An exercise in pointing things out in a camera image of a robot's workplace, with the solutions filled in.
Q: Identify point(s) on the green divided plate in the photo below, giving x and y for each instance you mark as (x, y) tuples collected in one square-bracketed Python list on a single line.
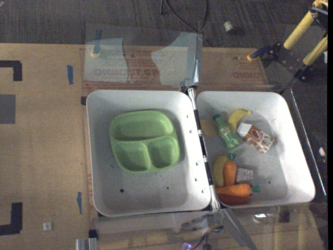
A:
[(140, 125)]

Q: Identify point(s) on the thin black and white rod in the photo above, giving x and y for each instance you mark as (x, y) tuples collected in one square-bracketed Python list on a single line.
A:
[(199, 125)]

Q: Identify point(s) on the tan round biscuit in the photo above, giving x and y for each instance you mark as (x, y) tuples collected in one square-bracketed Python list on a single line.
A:
[(208, 127)]

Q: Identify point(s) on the green plastic bottle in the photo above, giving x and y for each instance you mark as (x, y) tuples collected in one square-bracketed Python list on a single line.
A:
[(226, 135)]

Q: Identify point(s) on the yellow banana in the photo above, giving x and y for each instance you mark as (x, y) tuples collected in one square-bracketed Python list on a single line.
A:
[(236, 117)]

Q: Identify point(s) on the yellow oval toy food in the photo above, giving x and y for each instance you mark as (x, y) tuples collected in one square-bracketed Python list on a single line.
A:
[(218, 169)]

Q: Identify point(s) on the white plastic tray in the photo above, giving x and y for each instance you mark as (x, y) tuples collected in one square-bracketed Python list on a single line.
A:
[(286, 170), (145, 191)]

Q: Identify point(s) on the orange carrot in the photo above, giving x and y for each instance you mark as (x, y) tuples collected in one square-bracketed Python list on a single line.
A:
[(235, 189), (230, 172)]

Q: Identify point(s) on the white and brown printed carton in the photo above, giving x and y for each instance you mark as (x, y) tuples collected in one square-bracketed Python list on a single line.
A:
[(260, 139)]

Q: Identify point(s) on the small printed box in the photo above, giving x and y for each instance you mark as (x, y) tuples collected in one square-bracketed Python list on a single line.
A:
[(244, 175)]

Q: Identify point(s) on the small white square block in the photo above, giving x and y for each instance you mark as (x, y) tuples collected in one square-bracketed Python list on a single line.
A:
[(47, 226)]

